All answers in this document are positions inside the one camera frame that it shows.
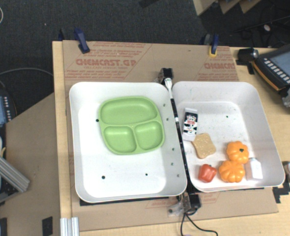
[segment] toy pumpkin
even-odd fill
[[[249,160],[248,147],[240,141],[228,143],[226,153],[231,161],[245,164]]]
[[[239,183],[245,175],[242,164],[237,161],[224,161],[218,168],[218,172],[223,181],[229,183]]]

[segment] green plate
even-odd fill
[[[120,97],[103,102],[98,113],[102,137],[115,154],[153,151],[165,140],[157,106],[143,96]]]

